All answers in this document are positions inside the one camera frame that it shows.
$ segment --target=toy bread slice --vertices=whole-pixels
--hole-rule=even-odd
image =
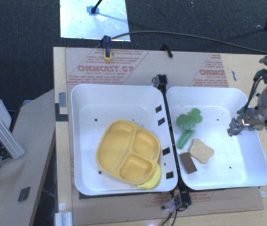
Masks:
[[[214,150],[203,143],[200,139],[194,139],[189,152],[192,157],[196,158],[202,164],[206,164],[214,155]]]

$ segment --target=blue clamp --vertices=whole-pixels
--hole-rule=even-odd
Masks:
[[[111,38],[109,36],[104,36],[101,40],[100,48],[105,48],[104,50],[104,60],[110,61],[112,59],[111,53]]]

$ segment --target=black carpet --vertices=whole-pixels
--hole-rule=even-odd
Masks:
[[[129,31],[188,33],[267,51],[267,0],[125,1]],[[59,0],[0,0],[0,99],[17,110],[24,100],[52,89],[54,46],[93,48],[98,43],[60,37]],[[176,51],[258,53],[162,34],[132,35],[131,42],[112,47],[159,50],[164,43]]]

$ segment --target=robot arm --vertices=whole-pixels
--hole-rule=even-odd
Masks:
[[[267,65],[267,56],[261,59],[260,62]],[[230,128],[227,129],[230,136],[239,135],[243,130],[262,130],[263,128],[267,130],[267,87],[259,95],[257,106],[254,108],[248,107],[261,80],[267,83],[267,70],[265,69],[255,75],[248,102],[237,112],[239,114],[238,117],[231,120]]]

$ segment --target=toy broccoli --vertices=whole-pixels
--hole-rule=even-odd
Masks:
[[[177,142],[178,149],[184,148],[186,142],[194,132],[191,129],[195,126],[196,123],[200,122],[202,122],[202,116],[200,115],[200,110],[197,108],[194,108],[192,111],[190,111],[188,115],[181,114],[176,119],[176,124],[184,130],[179,141]]]

